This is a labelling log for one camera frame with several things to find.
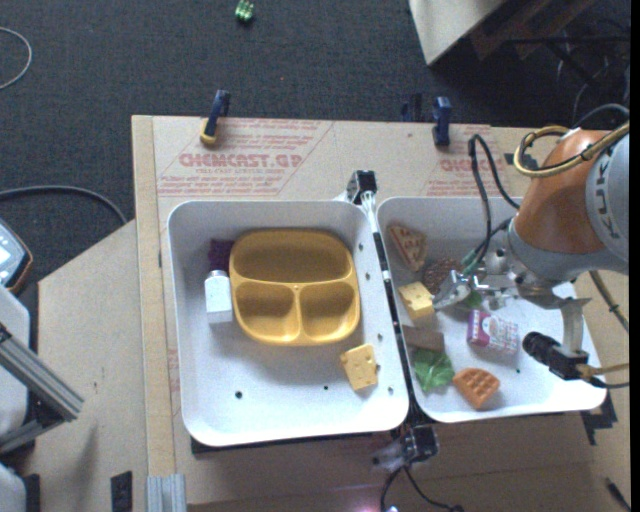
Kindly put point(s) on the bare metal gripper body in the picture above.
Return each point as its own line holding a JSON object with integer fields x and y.
{"x": 497, "y": 272}

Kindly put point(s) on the pizza slice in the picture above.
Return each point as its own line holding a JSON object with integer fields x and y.
{"x": 409, "y": 246}

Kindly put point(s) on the white bottle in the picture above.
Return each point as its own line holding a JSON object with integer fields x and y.
{"x": 218, "y": 297}

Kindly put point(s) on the thin black and white rod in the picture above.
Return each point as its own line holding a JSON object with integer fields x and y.
{"x": 386, "y": 272}

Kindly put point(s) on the brown bread slice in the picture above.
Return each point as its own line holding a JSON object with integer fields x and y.
{"x": 424, "y": 338}

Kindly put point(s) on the orange waffle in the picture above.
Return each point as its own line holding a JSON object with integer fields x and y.
{"x": 476, "y": 387}

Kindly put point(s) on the pink and white carton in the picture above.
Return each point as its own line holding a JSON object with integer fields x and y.
{"x": 492, "y": 332}

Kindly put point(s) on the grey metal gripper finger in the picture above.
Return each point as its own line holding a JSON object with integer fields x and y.
{"x": 461, "y": 281}
{"x": 445, "y": 297}

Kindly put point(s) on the green broccoli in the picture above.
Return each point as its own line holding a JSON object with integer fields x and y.
{"x": 472, "y": 300}

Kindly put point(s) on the white plastic tray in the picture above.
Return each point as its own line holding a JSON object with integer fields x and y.
{"x": 545, "y": 390}
{"x": 280, "y": 400}

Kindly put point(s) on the yellow cheese wedge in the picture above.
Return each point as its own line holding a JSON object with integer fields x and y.
{"x": 416, "y": 300}
{"x": 360, "y": 367}

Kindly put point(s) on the green lettuce leaf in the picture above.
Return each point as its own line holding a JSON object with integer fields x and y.
{"x": 432, "y": 370}

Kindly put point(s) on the black cylinder on white bracket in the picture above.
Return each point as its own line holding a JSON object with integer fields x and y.
{"x": 552, "y": 352}

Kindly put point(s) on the brown cardboard board red print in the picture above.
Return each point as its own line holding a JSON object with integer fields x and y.
{"x": 310, "y": 155}

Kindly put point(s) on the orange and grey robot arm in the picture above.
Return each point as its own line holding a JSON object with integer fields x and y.
{"x": 560, "y": 210}

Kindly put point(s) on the brown biscuit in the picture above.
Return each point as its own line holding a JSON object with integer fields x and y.
{"x": 436, "y": 275}

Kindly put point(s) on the yellow divided plate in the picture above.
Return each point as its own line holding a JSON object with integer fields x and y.
{"x": 295, "y": 285}

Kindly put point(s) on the purple grapes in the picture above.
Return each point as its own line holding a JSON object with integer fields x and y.
{"x": 219, "y": 255}

